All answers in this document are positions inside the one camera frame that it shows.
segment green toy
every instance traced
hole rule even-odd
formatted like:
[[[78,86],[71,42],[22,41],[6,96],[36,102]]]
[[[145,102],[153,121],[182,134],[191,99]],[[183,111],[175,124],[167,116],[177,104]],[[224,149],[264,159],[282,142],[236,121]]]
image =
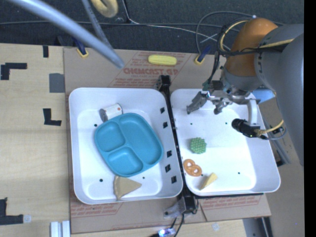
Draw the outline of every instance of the green toy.
[[[202,138],[191,139],[190,149],[195,154],[205,153],[206,152],[206,142]]]

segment pretzel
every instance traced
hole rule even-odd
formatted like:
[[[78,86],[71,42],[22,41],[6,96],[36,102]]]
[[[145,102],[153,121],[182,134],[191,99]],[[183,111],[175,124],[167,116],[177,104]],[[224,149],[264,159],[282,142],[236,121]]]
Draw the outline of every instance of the pretzel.
[[[200,176],[202,174],[201,167],[196,165],[192,159],[186,159],[183,162],[183,167],[190,176]]]

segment blue plastic dish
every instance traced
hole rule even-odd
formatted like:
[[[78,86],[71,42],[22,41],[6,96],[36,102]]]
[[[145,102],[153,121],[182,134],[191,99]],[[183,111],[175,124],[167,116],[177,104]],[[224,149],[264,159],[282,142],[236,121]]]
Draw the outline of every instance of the blue plastic dish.
[[[152,127],[140,115],[126,113],[100,125],[95,144],[111,171],[130,177],[156,165],[163,146]]]

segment robotic arm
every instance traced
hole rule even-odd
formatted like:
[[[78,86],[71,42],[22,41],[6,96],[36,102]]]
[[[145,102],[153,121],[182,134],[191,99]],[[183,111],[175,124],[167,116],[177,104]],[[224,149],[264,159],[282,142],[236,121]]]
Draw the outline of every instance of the robotic arm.
[[[223,38],[235,25],[244,23],[231,51],[223,48]],[[220,80],[212,80],[218,68],[218,56],[227,56]],[[278,27],[273,22],[255,18],[233,22],[222,31],[218,39],[218,53],[211,77],[187,106],[187,113],[199,109],[210,100],[217,115],[230,104],[247,104],[249,120],[236,119],[233,128],[248,137],[260,137],[260,128],[253,120],[254,104],[260,100],[249,99],[250,93],[260,86],[272,90],[286,124],[287,130],[304,165],[304,25]]]

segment white tray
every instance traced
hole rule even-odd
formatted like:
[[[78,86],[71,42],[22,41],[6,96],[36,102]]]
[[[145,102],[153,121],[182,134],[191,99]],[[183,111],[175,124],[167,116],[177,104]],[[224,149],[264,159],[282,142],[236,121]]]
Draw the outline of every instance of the white tray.
[[[185,174],[186,184],[198,196],[222,196],[274,192],[280,186],[280,176],[268,140],[248,138],[232,128],[236,118],[248,120],[246,105],[232,104],[215,115],[215,106],[207,101],[197,111],[187,114],[186,106],[200,89],[178,89],[171,94],[181,158],[192,159],[202,168],[203,175]],[[264,129],[258,110],[258,123]],[[190,140],[205,139],[206,152],[194,154]],[[202,191],[204,179],[214,172],[218,179]]]
[[[94,143],[94,132],[102,124],[99,110],[116,103],[121,105],[124,113],[141,115],[156,132],[164,148],[163,158],[157,165],[130,177],[141,183],[141,188],[123,196],[120,201],[177,196],[183,181],[164,96],[154,89],[78,88],[69,97],[77,198],[87,204],[118,202],[113,191],[115,175]]]

